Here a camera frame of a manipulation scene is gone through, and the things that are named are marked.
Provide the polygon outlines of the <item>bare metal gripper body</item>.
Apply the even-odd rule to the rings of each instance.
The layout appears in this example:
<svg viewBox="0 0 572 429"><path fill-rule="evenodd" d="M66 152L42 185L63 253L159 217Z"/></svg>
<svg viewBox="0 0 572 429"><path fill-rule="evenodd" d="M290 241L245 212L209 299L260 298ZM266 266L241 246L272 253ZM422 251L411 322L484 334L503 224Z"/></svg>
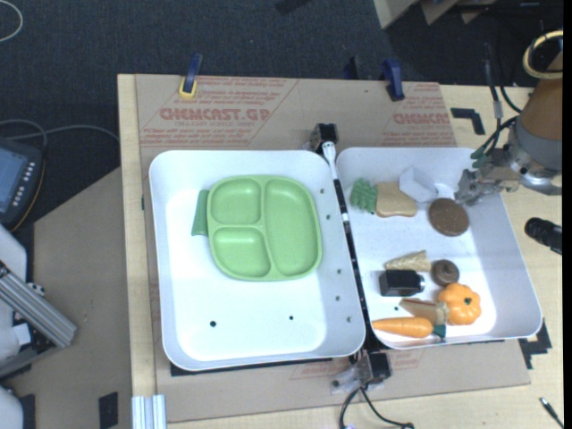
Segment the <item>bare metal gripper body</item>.
<svg viewBox="0 0 572 429"><path fill-rule="evenodd" d="M524 187L547 196L559 196L562 187L552 183L555 169L538 163L517 147L496 148L478 169L477 179L492 190L514 191Z"/></svg>

